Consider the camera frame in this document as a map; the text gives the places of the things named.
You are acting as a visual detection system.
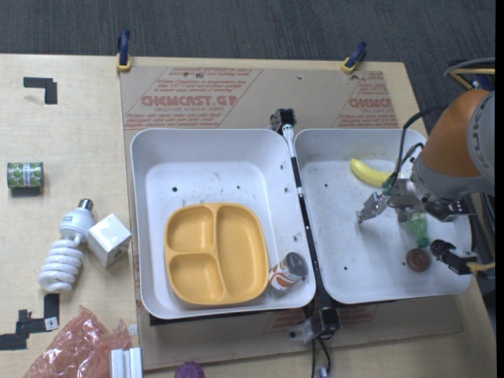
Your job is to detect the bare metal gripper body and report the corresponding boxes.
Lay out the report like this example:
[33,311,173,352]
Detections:
[387,177,474,224]

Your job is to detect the green plastic bottle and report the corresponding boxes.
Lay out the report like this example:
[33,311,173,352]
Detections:
[405,209,431,249]

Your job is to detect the yellow banana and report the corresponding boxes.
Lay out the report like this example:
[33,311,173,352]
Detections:
[349,157,401,189]

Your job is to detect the white plastic tray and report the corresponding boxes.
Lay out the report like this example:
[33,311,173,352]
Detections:
[293,128,473,306]
[129,128,317,321]

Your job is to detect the brown doughnut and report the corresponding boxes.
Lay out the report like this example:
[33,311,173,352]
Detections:
[406,247,432,273]

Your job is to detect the thin black and white rod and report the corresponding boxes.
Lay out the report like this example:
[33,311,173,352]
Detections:
[281,124,335,310]

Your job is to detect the orange and white can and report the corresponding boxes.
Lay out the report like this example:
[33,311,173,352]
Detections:
[268,251,309,291]

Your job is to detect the yellow divided plate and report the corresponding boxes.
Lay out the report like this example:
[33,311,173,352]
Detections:
[163,202,271,306]

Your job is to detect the brown cardboard board red print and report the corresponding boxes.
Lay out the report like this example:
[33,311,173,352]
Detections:
[119,65,465,371]

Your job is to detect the purple round object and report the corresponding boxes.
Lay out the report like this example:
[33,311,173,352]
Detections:
[174,361,207,378]

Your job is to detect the white cube box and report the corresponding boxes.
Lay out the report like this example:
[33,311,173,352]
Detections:
[87,213,132,269]

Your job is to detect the white spiral light bulb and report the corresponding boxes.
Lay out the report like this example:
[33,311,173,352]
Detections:
[37,198,97,294]

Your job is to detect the pink bubble wrap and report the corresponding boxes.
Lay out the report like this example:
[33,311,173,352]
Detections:
[22,305,133,378]

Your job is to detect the green and white can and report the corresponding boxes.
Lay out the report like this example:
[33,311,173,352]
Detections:
[6,161,44,190]

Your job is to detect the black cylinder on white bracket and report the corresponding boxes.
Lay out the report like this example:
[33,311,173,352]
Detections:
[429,239,480,276]

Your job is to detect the black block with thin wires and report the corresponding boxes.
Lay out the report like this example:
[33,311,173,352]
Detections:
[269,108,298,132]
[291,307,343,343]

